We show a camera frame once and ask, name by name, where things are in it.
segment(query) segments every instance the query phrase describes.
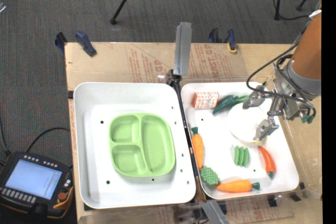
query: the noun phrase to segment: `green divided plate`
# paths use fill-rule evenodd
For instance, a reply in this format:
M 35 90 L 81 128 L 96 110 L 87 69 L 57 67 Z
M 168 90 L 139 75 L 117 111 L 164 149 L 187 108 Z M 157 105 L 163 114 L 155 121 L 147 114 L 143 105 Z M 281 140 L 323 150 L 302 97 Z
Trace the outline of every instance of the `green divided plate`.
M 162 117 L 131 113 L 110 124 L 110 151 L 114 168 L 133 177 L 167 174 L 175 165 L 171 129 Z

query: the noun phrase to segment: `toy vegetable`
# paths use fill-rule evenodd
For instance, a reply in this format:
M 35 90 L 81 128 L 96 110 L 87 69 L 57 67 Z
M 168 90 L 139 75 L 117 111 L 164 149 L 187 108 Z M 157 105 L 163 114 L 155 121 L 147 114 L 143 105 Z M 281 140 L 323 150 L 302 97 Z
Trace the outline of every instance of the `toy vegetable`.
M 268 176 L 270 178 L 273 177 L 273 173 L 277 170 L 275 166 L 275 162 L 273 161 L 272 156 L 269 154 L 269 152 L 262 146 L 258 146 L 264 161 L 265 161 L 265 171 L 267 172 Z
M 200 170 L 203 167 L 203 154 L 204 154 L 203 139 L 198 134 L 198 127 L 193 127 L 191 128 L 191 130 L 194 133 L 193 137 L 191 138 L 191 142 L 193 143 L 197 168 Z
M 240 179 L 227 183 L 220 184 L 216 187 L 218 190 L 226 191 L 229 193 L 245 193 L 250 191 L 252 188 L 260 189 L 260 183 L 251 183 L 248 179 Z
M 238 97 L 238 96 L 233 96 L 233 95 L 228 95 L 225 97 L 221 102 L 215 107 L 214 111 L 212 112 L 212 115 L 215 115 L 217 112 L 222 110 L 223 108 L 227 106 L 234 106 L 236 104 L 245 102 L 248 99 L 249 96 L 245 95 L 243 97 Z

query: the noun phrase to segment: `green pepper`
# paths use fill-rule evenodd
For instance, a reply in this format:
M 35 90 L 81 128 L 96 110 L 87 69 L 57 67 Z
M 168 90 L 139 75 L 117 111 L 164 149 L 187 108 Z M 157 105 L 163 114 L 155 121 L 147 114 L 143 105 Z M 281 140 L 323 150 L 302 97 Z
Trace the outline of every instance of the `green pepper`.
M 215 115 L 217 112 L 222 110 L 223 108 L 227 106 L 234 106 L 236 104 L 245 102 L 249 98 L 248 95 L 245 95 L 243 97 L 238 97 L 234 95 L 228 95 L 226 96 L 221 102 L 215 107 L 214 111 L 212 112 L 212 115 Z

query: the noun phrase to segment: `gray carpet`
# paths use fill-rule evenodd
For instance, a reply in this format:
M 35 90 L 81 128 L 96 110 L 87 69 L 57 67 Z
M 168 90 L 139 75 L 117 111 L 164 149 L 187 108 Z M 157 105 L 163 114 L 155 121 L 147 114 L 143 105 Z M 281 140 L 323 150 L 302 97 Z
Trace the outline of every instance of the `gray carpet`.
M 64 55 L 55 46 L 62 32 L 68 41 L 83 30 L 91 41 L 174 42 L 180 22 L 192 24 L 192 42 L 208 42 L 213 28 L 225 39 L 232 28 L 237 43 L 292 43 L 320 0 L 0 0 L 0 117 L 11 151 L 24 151 L 43 131 L 69 127 Z M 70 137 L 56 130 L 31 148 L 71 165 Z M 0 158 L 5 159 L 0 148 Z M 0 207 L 0 223 L 29 223 L 24 216 Z M 75 203 L 59 221 L 76 223 Z

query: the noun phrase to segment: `toy carrot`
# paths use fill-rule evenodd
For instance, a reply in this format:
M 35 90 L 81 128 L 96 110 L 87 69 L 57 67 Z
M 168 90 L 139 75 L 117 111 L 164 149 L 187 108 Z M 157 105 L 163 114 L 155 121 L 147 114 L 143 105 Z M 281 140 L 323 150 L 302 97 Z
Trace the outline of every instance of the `toy carrot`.
M 248 179 L 240 179 L 227 183 L 220 184 L 216 187 L 218 190 L 226 191 L 229 193 L 245 193 L 250 191 L 252 188 L 260 189 L 260 183 L 251 183 Z
M 204 154 L 203 139 L 198 134 L 198 127 L 193 127 L 191 128 L 191 130 L 194 133 L 193 137 L 191 138 L 191 142 L 193 143 L 197 168 L 200 170 L 203 167 L 203 154 Z
M 273 173 L 277 170 L 275 162 L 269 152 L 262 146 L 258 146 L 264 161 L 265 161 L 265 171 L 267 172 L 270 178 L 273 177 Z

